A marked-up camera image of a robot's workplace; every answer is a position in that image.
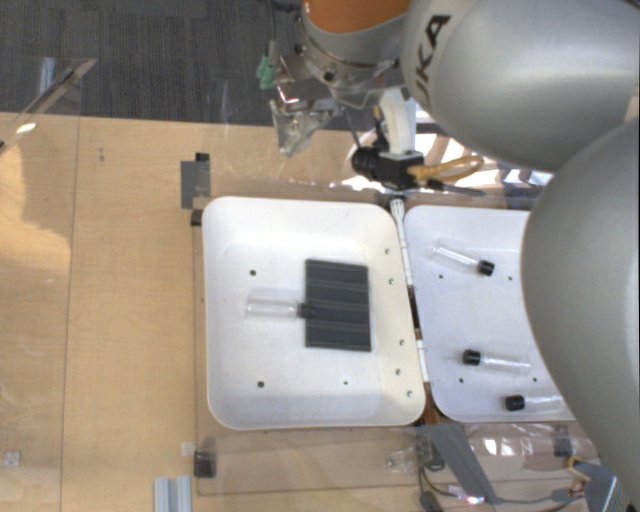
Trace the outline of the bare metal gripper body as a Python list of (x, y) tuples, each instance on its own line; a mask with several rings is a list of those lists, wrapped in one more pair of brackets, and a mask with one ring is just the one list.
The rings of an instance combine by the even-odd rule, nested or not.
[(396, 60), (353, 63), (314, 48), (281, 57), (276, 68), (278, 101), (285, 109), (364, 109), (369, 96), (387, 86), (385, 74)]

